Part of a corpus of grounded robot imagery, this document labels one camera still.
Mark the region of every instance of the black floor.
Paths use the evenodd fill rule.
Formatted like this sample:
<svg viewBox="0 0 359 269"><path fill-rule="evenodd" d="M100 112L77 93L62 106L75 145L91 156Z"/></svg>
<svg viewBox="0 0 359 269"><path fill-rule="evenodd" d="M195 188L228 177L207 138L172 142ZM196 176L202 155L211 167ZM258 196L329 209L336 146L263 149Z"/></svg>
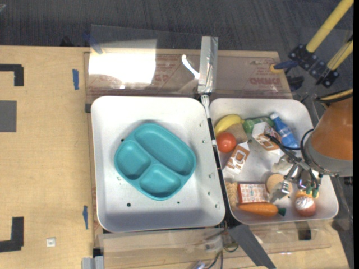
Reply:
<svg viewBox="0 0 359 269"><path fill-rule="evenodd" d="M277 51L282 61L299 43L307 43L340 0L0 0L0 44L60 45L67 36L74 45L85 45L82 33L91 25L212 35L219 49ZM343 16L317 54L328 61L353 34L353 7ZM353 86L353 55L338 68L340 79L331 88L314 86L304 75L296 92L319 95ZM353 187L344 194L353 211ZM353 220L339 230L351 268Z"/></svg>

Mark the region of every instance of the wooden tabletop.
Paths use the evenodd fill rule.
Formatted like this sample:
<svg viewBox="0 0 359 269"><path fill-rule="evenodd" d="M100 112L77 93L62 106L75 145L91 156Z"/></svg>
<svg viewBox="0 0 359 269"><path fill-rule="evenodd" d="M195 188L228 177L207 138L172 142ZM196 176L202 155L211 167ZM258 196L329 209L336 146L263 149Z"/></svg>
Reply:
<svg viewBox="0 0 359 269"><path fill-rule="evenodd" d="M0 46L0 64L21 64L25 81L24 86L14 86L13 72L0 72L0 101L16 101L17 106L16 131L0 132L0 241L11 239L12 218L24 217L24 246L20 251L1 252L1 268L81 268L81 259L92 256L84 78L88 51ZM73 70L79 73L79 89ZM337 232L329 229L328 233L329 247L274 253L270 258L278 268L348 268ZM48 247L48 238L55 238L56 246ZM254 267L248 257L224 260L223 268L245 267Z"/></svg>

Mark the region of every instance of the white tray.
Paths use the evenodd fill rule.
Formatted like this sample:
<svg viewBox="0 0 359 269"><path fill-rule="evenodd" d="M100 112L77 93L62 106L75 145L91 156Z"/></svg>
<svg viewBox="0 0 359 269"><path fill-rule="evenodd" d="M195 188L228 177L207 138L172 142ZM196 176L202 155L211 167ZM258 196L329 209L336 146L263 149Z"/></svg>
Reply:
<svg viewBox="0 0 359 269"><path fill-rule="evenodd" d="M306 107L295 100L287 99L216 99L210 104L210 115L213 125L228 114L238 114L242 119L269 116L272 112L278 112L284 121L287 122L295 137L300 140L309 129L313 128L309 113ZM249 144L250 155L243 167L240 176L242 182L263 182L265 183L271 166L278 162L281 155L266 152L253 140ZM222 168L228 159L228 155L219 154ZM269 224L275 222L291 222L304 220L332 219L339 210L338 200L329 176L324 176L319 192L320 196L316 199L316 214L312 217L301 217L294 209L293 190L290 198L282 198L275 204L287 209L285 217L277 215L275 217L262 217L250 214L239 209L232 210L232 215L244 224Z"/></svg>
<svg viewBox="0 0 359 269"><path fill-rule="evenodd" d="M204 107L191 98L104 96L91 107L97 214L111 232L218 225L225 208ZM195 153L197 167L184 187L165 201L143 195L116 172L114 154L141 123L170 130Z"/></svg>

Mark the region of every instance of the orange carrot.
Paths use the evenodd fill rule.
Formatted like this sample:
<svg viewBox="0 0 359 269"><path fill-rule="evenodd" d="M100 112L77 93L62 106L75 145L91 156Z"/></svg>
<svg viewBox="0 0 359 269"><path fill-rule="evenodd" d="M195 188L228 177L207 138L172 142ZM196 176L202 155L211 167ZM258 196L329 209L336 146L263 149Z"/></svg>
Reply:
<svg viewBox="0 0 359 269"><path fill-rule="evenodd" d="M247 203L238 205L240 210L244 210L247 212L263 215L263 216L274 216L277 213L281 215L286 214L285 208L278 209L272 203L269 202L255 202L255 203Z"/></svg>

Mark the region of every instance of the banana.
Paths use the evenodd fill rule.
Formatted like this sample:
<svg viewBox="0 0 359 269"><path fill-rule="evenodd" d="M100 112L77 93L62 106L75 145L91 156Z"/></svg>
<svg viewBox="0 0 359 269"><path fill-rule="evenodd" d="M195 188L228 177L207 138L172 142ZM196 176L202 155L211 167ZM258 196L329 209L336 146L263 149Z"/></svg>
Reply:
<svg viewBox="0 0 359 269"><path fill-rule="evenodd" d="M219 120L219 122L214 127L214 135L217 136L218 133L224 132L230 126L236 123L243 123L244 120L237 114L229 114L226 115L224 118Z"/></svg>

